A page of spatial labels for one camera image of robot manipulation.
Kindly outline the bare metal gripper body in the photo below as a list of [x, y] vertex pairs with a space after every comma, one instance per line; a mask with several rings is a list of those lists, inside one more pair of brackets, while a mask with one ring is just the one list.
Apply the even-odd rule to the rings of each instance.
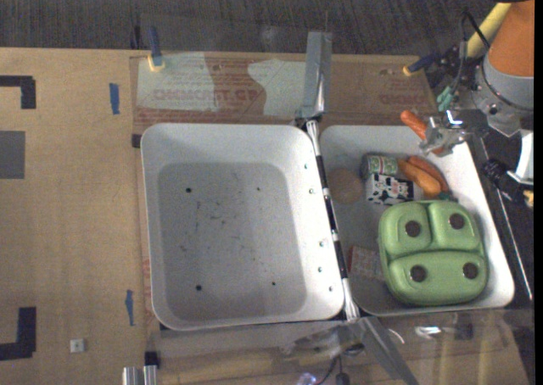
[[509, 74], [476, 74], [453, 81], [459, 101], [450, 107], [450, 126], [476, 132], [484, 128], [512, 137], [534, 113], [534, 79]]

